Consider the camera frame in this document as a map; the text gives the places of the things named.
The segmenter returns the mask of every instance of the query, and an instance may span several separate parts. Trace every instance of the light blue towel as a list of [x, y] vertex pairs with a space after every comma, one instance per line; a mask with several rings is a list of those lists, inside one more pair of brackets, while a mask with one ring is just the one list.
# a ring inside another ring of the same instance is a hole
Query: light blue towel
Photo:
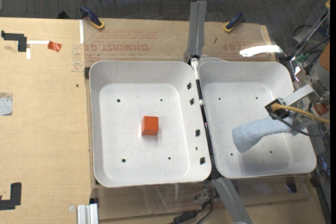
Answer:
[[[287, 117], [286, 122], [292, 124], [293, 119]], [[233, 128], [232, 136], [239, 152], [244, 153], [256, 145], [264, 136], [277, 133], [290, 133], [292, 129], [270, 116], [260, 121], [253, 121]]]

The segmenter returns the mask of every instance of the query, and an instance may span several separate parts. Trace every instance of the white tray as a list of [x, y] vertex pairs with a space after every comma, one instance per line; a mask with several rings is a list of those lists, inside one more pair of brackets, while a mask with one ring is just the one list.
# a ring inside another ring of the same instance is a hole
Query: white tray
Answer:
[[264, 108], [293, 93], [288, 70], [276, 62], [205, 62], [203, 101], [218, 171], [227, 178], [309, 173], [316, 166], [310, 138], [279, 133], [240, 153], [232, 129], [267, 117]]
[[[210, 175], [190, 66], [183, 62], [101, 61], [91, 67], [89, 76], [94, 172], [100, 184], [200, 182]], [[141, 135], [145, 115], [159, 117], [157, 136]]]

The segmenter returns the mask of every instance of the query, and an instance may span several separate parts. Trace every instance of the blue and yellow clamp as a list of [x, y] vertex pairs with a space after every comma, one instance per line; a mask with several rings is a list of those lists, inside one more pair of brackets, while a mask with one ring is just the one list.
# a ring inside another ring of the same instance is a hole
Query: blue and yellow clamp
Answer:
[[80, 6], [79, 10], [82, 13], [83, 17], [87, 17], [91, 21], [91, 25], [93, 27], [98, 30], [102, 30], [104, 28], [105, 24], [101, 20], [99, 20], [97, 15], [94, 14], [94, 12], [88, 7]]
[[245, 20], [246, 18], [243, 16], [243, 13], [239, 12], [238, 14], [236, 14], [235, 17], [232, 18], [232, 20], [225, 23], [225, 25], [223, 26], [223, 31], [227, 33], [231, 33], [231, 31], [235, 28], [235, 26], [238, 23], [243, 23], [245, 22]]

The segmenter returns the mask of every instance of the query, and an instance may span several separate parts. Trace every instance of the wooden table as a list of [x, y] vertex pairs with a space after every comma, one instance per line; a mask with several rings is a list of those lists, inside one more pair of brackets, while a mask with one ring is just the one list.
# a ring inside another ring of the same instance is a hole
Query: wooden table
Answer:
[[[86, 80], [71, 72], [71, 46], [80, 44], [79, 20], [0, 18], [0, 30], [28, 40], [62, 44], [59, 52], [31, 45], [31, 60], [15, 41], [0, 40], [0, 93], [13, 94], [13, 114], [0, 116], [0, 196], [22, 184], [21, 205], [0, 211], [0, 223], [76, 223], [73, 209], [91, 193]], [[255, 223], [324, 223], [314, 188], [304, 201], [249, 206]], [[103, 223], [166, 223], [170, 216]], [[230, 223], [216, 209], [204, 223]]]

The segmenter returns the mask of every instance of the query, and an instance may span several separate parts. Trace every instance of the orange cube top face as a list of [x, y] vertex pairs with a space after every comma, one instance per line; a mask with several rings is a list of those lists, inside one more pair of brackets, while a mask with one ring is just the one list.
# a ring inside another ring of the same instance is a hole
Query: orange cube top face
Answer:
[[159, 131], [159, 118], [144, 116], [141, 123], [142, 135], [157, 135]]

